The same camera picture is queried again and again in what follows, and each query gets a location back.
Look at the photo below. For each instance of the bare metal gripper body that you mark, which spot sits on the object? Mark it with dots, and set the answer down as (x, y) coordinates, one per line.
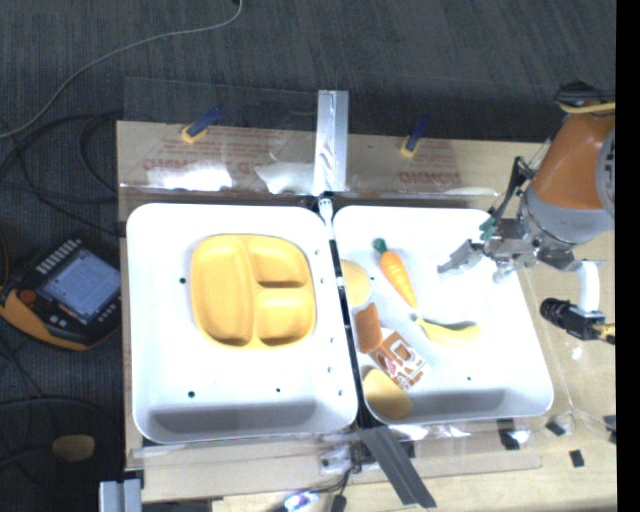
(520, 245)

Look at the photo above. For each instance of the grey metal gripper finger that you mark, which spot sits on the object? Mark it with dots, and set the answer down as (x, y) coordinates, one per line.
(462, 256)
(503, 273)

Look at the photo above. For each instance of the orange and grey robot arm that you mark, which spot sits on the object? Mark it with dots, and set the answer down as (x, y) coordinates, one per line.
(570, 165)

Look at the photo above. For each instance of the orange carrot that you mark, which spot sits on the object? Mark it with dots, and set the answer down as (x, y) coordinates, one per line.
(397, 275)

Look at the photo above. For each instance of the yellow banana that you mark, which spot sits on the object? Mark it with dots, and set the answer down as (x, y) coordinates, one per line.
(450, 334)

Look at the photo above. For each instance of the white plastic tray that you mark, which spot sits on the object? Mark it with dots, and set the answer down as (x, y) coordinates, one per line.
(225, 385)
(480, 370)

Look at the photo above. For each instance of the beige round biscuit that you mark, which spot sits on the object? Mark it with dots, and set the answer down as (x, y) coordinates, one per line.
(355, 282)

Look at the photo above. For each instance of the orange and white carton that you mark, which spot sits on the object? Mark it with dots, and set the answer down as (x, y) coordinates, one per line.
(402, 357)

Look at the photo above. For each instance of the brown bread slice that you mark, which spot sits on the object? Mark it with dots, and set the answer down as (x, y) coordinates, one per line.
(368, 327)

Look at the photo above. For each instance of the thin black and white rod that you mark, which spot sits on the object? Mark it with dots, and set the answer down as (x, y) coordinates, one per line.
(336, 260)

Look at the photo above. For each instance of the yellow round biscuit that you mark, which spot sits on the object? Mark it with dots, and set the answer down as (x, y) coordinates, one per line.
(387, 397)

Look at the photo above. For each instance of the brown cardboard board red print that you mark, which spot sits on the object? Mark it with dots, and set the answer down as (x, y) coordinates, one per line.
(555, 480)

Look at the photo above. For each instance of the yellow divided plate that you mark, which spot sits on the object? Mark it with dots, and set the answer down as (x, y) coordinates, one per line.
(225, 290)

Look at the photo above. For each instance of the yellow oval object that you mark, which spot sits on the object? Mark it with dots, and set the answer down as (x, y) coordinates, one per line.
(73, 447)

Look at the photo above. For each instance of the black cylinder on white bracket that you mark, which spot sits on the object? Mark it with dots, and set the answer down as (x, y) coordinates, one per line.
(567, 312)

